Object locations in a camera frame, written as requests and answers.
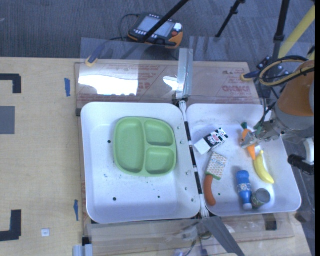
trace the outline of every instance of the yellow banana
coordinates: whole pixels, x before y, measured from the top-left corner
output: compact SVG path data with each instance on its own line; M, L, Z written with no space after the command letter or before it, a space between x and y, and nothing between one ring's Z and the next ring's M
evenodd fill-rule
M262 154L264 153L263 150L260 151L260 153L257 155L255 160L253 161L254 169L256 174L260 177L261 180L263 180L266 183L274 184L274 178L270 175L269 172L267 172L265 165L264 165L264 159L262 157Z

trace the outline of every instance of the green plate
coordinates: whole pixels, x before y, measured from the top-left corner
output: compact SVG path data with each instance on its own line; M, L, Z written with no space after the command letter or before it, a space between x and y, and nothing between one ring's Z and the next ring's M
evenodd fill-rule
M176 166L173 129L148 117L124 117L115 126L113 153L117 167L136 176L162 176Z

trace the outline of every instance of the orange carrot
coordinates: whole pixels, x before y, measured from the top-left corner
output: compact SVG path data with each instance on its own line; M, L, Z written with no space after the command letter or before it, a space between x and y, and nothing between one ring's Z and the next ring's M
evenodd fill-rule
M245 123L245 122L242 123L241 126L242 126L242 128L243 128L242 139L244 140L244 139L246 138L247 134L248 134L249 132L251 132L251 130L249 130L249 129L247 128L247 123ZM256 145L255 145L255 144L250 145L250 146L248 146L246 149L248 150L251 158L252 158L253 160L255 160L255 159L256 159Z

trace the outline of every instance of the tin can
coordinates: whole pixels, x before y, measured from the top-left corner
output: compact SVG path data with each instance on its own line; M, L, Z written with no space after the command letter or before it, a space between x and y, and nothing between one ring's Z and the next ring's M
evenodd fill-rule
M252 193L251 204L254 209L257 209L271 200L271 195L268 190L259 188L255 193Z

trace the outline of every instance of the table surface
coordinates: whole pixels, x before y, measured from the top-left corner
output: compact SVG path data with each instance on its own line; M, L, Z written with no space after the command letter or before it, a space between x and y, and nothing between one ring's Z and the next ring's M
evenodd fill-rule
M75 88L75 63L79 61L0 58L0 74L22 77L22 93L13 93L12 81L0 80L0 106L15 107L15 133L0 134L0 231L10 229L11 210L22 212L19 240L0 242L0 255L71 256L73 246L82 244L82 179ZM70 96L66 94L65 79L70 80ZM311 255L294 213L289 214L289 219L293 237L241 242L240 248L246 255L256 255L257 250L259 255ZM42 236L42 229L49 229L49 236Z

